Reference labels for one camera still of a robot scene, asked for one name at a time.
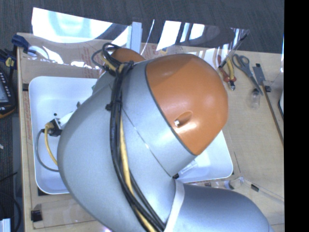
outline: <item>gray carpet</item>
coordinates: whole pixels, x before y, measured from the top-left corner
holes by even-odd
[[[31,31],[33,7],[126,25],[162,19],[250,29],[240,50],[282,51],[284,0],[1,0],[0,49],[11,50],[15,33]],[[9,73],[3,63],[0,68]],[[16,73],[13,87],[16,91]],[[4,146],[0,150],[1,180],[13,173],[12,116],[0,119],[0,144]],[[1,181],[0,191],[12,195],[13,178]],[[0,196],[0,219],[4,214],[11,217],[13,207]]]

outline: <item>yellow cable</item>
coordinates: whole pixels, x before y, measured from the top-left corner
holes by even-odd
[[[100,56],[101,56],[101,59],[105,62],[105,64],[107,64],[108,67],[109,67],[112,71],[115,72],[115,71],[116,71],[116,67],[113,66],[113,65],[103,56],[102,53],[100,54]]]
[[[118,72],[119,72],[119,73],[121,73],[121,71],[122,71],[122,69],[124,68],[124,66],[125,66],[125,64],[121,64],[121,65],[119,66],[119,69],[118,69]]]
[[[55,159],[52,151],[50,150],[49,144],[48,144],[48,130],[54,128],[54,125],[51,122],[48,122],[45,125],[45,130],[44,130],[44,137],[45,137],[45,145],[48,151],[49,156],[51,157],[51,159],[53,160],[53,162],[58,166],[57,160]]]
[[[234,67],[230,58],[226,60],[228,70],[230,71],[230,80],[234,79]]]
[[[126,153],[126,143],[125,143],[125,135],[124,135],[124,128],[122,123],[122,118],[120,119],[120,152],[121,152],[121,161],[123,165],[123,173],[125,176],[125,182],[130,190],[130,192],[134,196],[132,184],[131,184],[131,178],[130,178],[130,171],[129,171],[129,165],[127,160],[127,153]],[[155,232],[156,230],[153,228],[153,226],[146,220],[146,218],[138,211],[136,210],[139,217],[141,218],[142,222],[148,228],[149,231]]]

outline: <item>wire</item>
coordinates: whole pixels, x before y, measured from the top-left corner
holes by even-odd
[[[142,214],[142,216],[151,224],[155,231],[163,231],[164,228],[160,226],[159,223],[153,218],[151,214],[137,201],[135,196],[131,193],[130,189],[128,188],[122,171],[120,171],[121,164],[120,164],[120,121],[121,121],[121,110],[122,110],[122,92],[121,86],[124,77],[128,73],[128,71],[132,68],[132,64],[127,64],[123,67],[123,70],[120,73],[116,73],[116,79],[113,84],[113,92],[112,92],[112,108],[111,108],[111,121],[110,121],[110,144],[111,144],[111,151],[112,151],[112,161],[113,165],[117,174],[117,177],[122,185],[124,190],[124,194],[130,203],[131,207],[137,208],[138,211]],[[142,221],[142,226],[146,228],[148,231],[151,231],[151,228],[148,226],[148,223],[144,223]]]
[[[12,176],[14,176],[15,174],[17,174],[17,172],[14,172],[13,174],[10,174],[10,175],[8,175],[8,176],[2,178],[2,179],[0,180],[0,182],[2,182],[2,181],[4,181],[4,180],[6,180],[6,179],[8,179],[8,178],[10,178],[10,177],[12,177]]]
[[[95,64],[116,77],[112,86],[111,103],[106,106],[106,109],[111,111],[110,145],[112,162],[124,195],[142,227],[149,232],[162,232],[165,228],[165,224],[144,197],[128,166],[126,143],[121,119],[122,83],[127,73],[133,68],[134,62],[121,63],[109,54],[109,51],[119,48],[121,47],[112,43],[105,43],[102,49],[96,51],[91,57]],[[97,54],[101,55],[105,65],[100,65],[94,60]],[[144,206],[136,199],[134,192],[136,192]]]
[[[16,205],[16,207],[17,207],[18,223],[17,223],[17,226],[16,226],[16,228],[14,230],[15,232],[17,232],[17,230],[19,229],[20,223],[21,223],[21,216],[22,216],[21,208],[20,208],[18,202],[13,197],[11,197],[10,195],[8,195],[8,194],[6,194],[5,192],[2,192],[2,191],[0,191],[0,195],[5,196],[6,198],[11,199],[14,202],[14,204]]]
[[[34,147],[35,147],[35,154],[36,154],[36,156],[37,156],[37,159],[38,159],[39,163],[40,163],[44,168],[46,168],[47,170],[53,171],[53,172],[59,172],[58,169],[52,169],[52,168],[50,168],[50,167],[47,167],[47,166],[42,162],[42,160],[41,160],[41,158],[40,158],[40,154],[39,154],[39,139],[40,139],[41,133],[43,133],[43,132],[44,132],[44,129],[40,130],[39,133],[38,133],[38,135],[37,135],[37,138],[36,138],[36,140],[35,140],[35,146],[34,146]]]
[[[54,157],[50,147],[49,147],[49,144],[48,144],[48,130],[49,129],[52,129],[54,128],[54,125],[51,123],[51,122],[48,122],[46,125],[45,125],[45,129],[44,129],[44,137],[45,137],[45,145],[46,145],[46,148],[47,148],[47,151],[48,151],[48,154],[49,156],[51,157],[51,159],[53,160],[53,162],[58,166],[58,163],[57,163],[57,160],[56,158]]]
[[[127,160],[127,153],[126,153],[126,143],[125,143],[125,136],[124,136],[124,128],[123,128],[123,122],[122,118],[120,119],[120,151],[121,151],[121,162],[123,166],[123,174],[125,176],[125,182],[127,186],[129,187],[129,190],[131,193],[133,193],[133,188],[131,184],[131,178],[130,178],[130,170],[129,170],[129,165],[128,165],[128,160]],[[137,211],[138,216],[144,223],[145,227],[150,231],[150,232],[155,232],[153,226],[146,220],[146,218],[139,212]]]
[[[147,37],[147,40],[146,40],[146,42],[145,42],[144,48],[143,48],[143,50],[142,50],[141,53],[140,53],[141,55],[143,55],[143,53],[144,53],[144,51],[145,51],[145,49],[146,49],[146,46],[147,46],[147,44],[148,44],[148,41],[149,41],[151,32],[152,32],[153,27],[154,27],[154,24],[155,24],[155,20],[153,19],[153,23],[152,23],[152,25],[151,25],[151,27],[150,27],[150,30],[149,30],[148,37]]]

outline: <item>red-handled tool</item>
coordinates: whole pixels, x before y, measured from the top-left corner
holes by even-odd
[[[221,66],[221,56],[218,55],[218,63],[219,63],[219,70],[223,76],[223,81],[225,81],[228,86],[230,87],[231,90],[235,90],[235,84],[234,82],[237,80],[236,77],[234,76],[234,69],[233,66],[230,67],[229,66],[229,71],[230,71],[230,75],[228,75],[225,70],[223,69],[223,66]],[[227,61],[228,65],[231,64],[231,60],[228,59]]]

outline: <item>black cable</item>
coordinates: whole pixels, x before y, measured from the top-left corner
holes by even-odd
[[[2,191],[0,191],[0,195],[5,196],[5,197],[11,199],[14,202],[14,204],[16,205],[16,207],[17,207],[18,223],[17,223],[17,226],[16,226],[16,228],[14,230],[15,232],[17,232],[17,230],[19,229],[20,223],[21,223],[21,216],[22,216],[21,208],[20,208],[18,202],[13,197],[11,197],[10,195],[8,195],[8,194],[6,194],[5,192],[2,192]]]
[[[102,52],[102,50],[98,50],[98,51],[96,51],[94,54],[92,54],[92,56],[91,56],[91,61],[92,61],[93,63],[95,63],[96,65],[98,65],[101,69],[103,69],[103,70],[106,71],[106,68],[105,68],[103,65],[101,65],[101,64],[99,64],[98,62],[95,61],[95,56],[96,56],[98,53],[101,53],[101,52]]]
[[[10,177],[12,177],[12,176],[14,176],[15,174],[17,174],[17,172],[15,172],[15,173],[13,173],[13,174],[10,174],[10,175],[8,175],[8,176],[6,176],[6,177],[4,177],[3,179],[0,180],[0,182],[2,182],[2,181],[4,181],[4,180],[6,180],[6,179],[8,179],[8,178],[10,178]]]
[[[149,210],[149,212],[151,213],[151,215],[153,215],[154,219],[156,220],[156,222],[160,225],[160,227],[162,229],[165,228],[165,224],[163,223],[163,221],[161,220],[161,218],[158,216],[158,214],[155,212],[155,210],[152,208],[152,206],[148,203],[148,200],[145,198],[144,194],[142,193],[142,191],[140,190],[139,185],[137,184],[136,180],[134,179],[134,176],[132,175],[132,173],[130,172],[130,176],[131,176],[131,182],[132,182],[132,186],[135,190],[135,192],[137,193],[137,195],[139,196],[139,198],[142,200],[143,204],[146,206],[146,208]]]
[[[113,97],[112,97],[112,108],[111,108],[111,120],[110,120],[110,144],[111,144],[111,152],[112,152],[112,161],[113,165],[119,179],[119,182],[124,190],[124,194],[129,201],[131,206],[134,206],[138,209],[138,211],[148,220],[148,222],[157,230],[163,231],[164,228],[145,210],[145,208],[137,201],[134,195],[130,192],[128,186],[124,181],[123,174],[120,170],[120,119],[121,119],[121,109],[122,109],[122,82],[127,72],[132,68],[132,65],[126,65],[121,73],[119,73],[115,79],[113,89]]]
[[[133,212],[135,213],[137,219],[141,223],[144,229],[147,230],[143,221],[141,221],[140,216],[137,214],[136,209],[152,224],[152,226],[157,231],[163,231],[165,228],[165,224],[162,222],[160,217],[156,214],[153,208],[150,206],[146,198],[144,197],[143,193],[139,189],[134,177],[132,177],[132,187],[144,203],[145,207],[148,209],[149,213],[144,209],[143,206],[136,200],[134,195],[129,190],[122,171],[122,162],[121,162],[121,153],[120,153],[120,119],[121,119],[121,110],[122,110],[122,83],[123,79],[125,78],[126,74],[132,69],[133,62],[130,63],[121,63],[115,58],[113,58],[108,51],[114,51],[116,49],[120,49],[121,47],[114,45],[112,43],[105,43],[102,47],[102,50],[96,51],[93,56],[92,60],[94,61],[94,56],[98,53],[102,53],[105,59],[114,67],[115,70],[111,69],[111,66],[103,66],[104,70],[108,71],[113,76],[116,76],[116,79],[112,86],[112,95],[111,95],[111,103],[107,105],[107,109],[111,110],[111,120],[110,120],[110,144],[111,144],[111,151],[112,151],[112,161],[113,165],[121,184],[122,190],[126,199],[128,200]],[[121,64],[126,64],[122,71],[119,73],[118,68]]]
[[[37,137],[36,137],[36,140],[35,140],[35,146],[34,146],[34,148],[35,148],[35,155],[37,156],[37,159],[38,159],[40,165],[42,165],[44,168],[46,168],[46,169],[49,170],[49,171],[59,172],[58,169],[52,169],[52,168],[50,168],[50,167],[47,167],[47,166],[42,162],[42,160],[41,160],[41,158],[40,158],[40,155],[39,155],[39,139],[40,139],[41,133],[43,133],[43,132],[44,132],[44,129],[41,129],[41,130],[39,131],[39,133],[37,134]]]
[[[11,68],[11,69],[10,69],[10,74],[9,74],[9,83],[8,83],[9,87],[12,87],[12,86],[13,86],[13,85],[12,85],[12,83],[13,83],[13,72],[14,72],[14,69]]]

